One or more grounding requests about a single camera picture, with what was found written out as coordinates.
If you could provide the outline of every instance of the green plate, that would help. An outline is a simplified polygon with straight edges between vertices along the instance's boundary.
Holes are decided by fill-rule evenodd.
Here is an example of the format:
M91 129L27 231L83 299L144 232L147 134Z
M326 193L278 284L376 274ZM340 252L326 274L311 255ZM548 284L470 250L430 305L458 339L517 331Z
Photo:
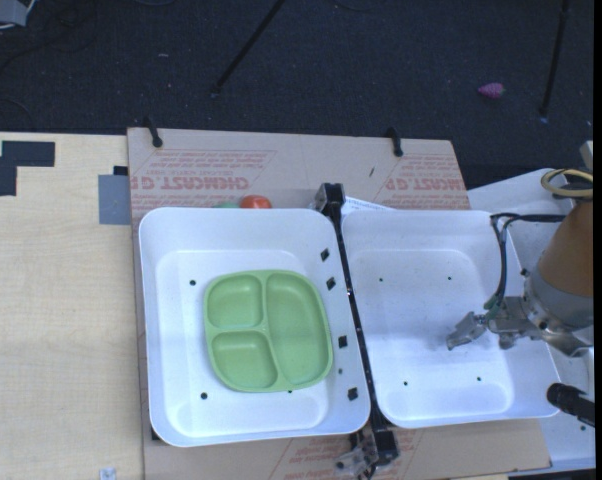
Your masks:
M217 376L238 391L305 388L332 367L323 301L305 276L251 270L217 277L204 297L208 353Z

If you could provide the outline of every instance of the red object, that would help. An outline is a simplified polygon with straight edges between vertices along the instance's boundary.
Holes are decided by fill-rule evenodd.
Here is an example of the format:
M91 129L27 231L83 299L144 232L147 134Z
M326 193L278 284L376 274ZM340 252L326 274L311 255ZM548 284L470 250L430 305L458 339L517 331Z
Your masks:
M251 194L241 199L241 208L272 208L272 203L265 196Z
M482 85L479 87L478 91L479 94L482 94L483 96L493 100L498 100L505 92L505 87L503 87L503 84L499 82L492 82L490 84Z

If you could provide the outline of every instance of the yellow cable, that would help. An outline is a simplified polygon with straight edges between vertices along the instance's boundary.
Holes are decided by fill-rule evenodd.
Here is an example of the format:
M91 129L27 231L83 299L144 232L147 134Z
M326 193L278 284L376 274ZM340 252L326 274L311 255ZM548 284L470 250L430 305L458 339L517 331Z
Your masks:
M572 197L572 198L585 198L592 199L592 188L587 189L578 189L578 190L570 190L567 188L555 187L550 184L550 181L558 176L559 174L565 174L569 176L577 176L581 179L584 179L590 183L594 183L593 176L589 172L581 171L579 169L555 169L554 171L548 171L541 177L541 185L546 190L549 190L553 194L563 197Z

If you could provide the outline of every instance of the white plastic container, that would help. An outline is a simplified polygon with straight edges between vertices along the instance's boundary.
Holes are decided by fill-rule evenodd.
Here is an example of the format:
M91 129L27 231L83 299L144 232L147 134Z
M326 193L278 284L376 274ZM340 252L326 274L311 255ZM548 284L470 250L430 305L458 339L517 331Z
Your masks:
M447 349L468 311L483 314L500 277L489 213L468 210L359 211L343 221L354 294L381 412L405 428L542 418L559 378L545 342L501 350L486 331ZM507 295L523 277L507 245Z
M139 245L150 420L162 440L190 447L348 434L366 423L367 382L326 217L308 209L159 208L141 221ZM235 391L210 363L206 287L218 276L259 269L297 272L319 290L334 358L327 376L311 387Z

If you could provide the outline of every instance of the red tomato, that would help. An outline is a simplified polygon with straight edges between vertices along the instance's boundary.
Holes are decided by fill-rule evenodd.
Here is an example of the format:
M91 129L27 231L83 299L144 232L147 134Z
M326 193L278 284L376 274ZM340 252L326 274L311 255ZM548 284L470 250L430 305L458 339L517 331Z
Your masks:
M251 194L241 199L241 208L272 208L272 203L265 196Z

